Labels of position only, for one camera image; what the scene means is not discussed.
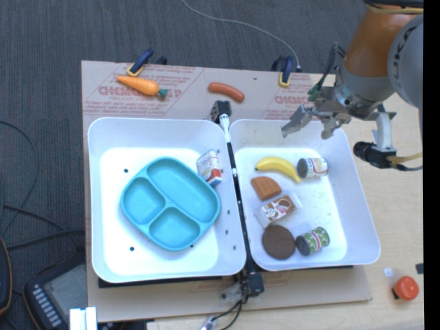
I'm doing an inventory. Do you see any orange round object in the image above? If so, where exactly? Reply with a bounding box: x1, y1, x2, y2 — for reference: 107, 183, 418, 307
391, 275, 420, 302

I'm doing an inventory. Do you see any brown and white carton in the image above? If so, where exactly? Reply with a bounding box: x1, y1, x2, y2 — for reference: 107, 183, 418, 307
254, 194, 304, 229

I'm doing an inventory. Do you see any green and white can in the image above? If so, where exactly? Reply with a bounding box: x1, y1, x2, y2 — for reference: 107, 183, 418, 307
295, 226, 331, 257

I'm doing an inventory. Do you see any yellow banana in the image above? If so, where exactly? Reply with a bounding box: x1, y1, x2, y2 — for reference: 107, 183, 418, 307
254, 155, 303, 184

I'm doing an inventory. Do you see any orange sausage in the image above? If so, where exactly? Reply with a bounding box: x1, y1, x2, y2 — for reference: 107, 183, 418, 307
208, 82, 245, 104

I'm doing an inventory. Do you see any brown round biscuit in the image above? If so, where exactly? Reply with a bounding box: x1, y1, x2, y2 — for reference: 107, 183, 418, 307
261, 225, 297, 261

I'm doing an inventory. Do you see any blue divided plate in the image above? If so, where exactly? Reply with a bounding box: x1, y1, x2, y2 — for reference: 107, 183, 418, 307
119, 156, 221, 252

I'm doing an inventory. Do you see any black cylinder on white bracket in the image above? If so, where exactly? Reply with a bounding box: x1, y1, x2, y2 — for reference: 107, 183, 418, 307
353, 111, 398, 169

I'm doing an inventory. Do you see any orange and white can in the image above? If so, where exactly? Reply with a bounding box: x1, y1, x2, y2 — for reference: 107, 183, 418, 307
296, 157, 329, 179

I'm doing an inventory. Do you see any black block with wires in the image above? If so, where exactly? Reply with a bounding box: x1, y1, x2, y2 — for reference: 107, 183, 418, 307
209, 100, 232, 122
240, 270, 265, 297

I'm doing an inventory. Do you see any thin black and white rod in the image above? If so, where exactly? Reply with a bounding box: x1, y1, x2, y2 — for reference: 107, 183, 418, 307
219, 113, 257, 274

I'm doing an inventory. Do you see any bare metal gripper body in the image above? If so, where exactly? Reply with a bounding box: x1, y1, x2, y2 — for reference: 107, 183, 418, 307
310, 85, 378, 124

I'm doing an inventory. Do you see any orange carrot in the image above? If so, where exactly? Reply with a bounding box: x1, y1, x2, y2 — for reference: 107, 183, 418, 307
115, 75, 170, 100

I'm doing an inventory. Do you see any white and orange carton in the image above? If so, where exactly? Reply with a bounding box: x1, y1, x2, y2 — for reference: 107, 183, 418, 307
195, 149, 223, 188

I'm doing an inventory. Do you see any white plastic tray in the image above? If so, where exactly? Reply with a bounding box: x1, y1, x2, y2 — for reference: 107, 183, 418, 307
87, 116, 248, 284
228, 118, 382, 272

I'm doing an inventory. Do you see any brown cardboard board red print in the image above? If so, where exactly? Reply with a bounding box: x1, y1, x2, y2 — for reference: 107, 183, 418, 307
80, 60, 373, 322

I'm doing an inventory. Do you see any orange waffle bread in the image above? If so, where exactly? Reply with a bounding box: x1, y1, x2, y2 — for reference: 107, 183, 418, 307
250, 175, 283, 202

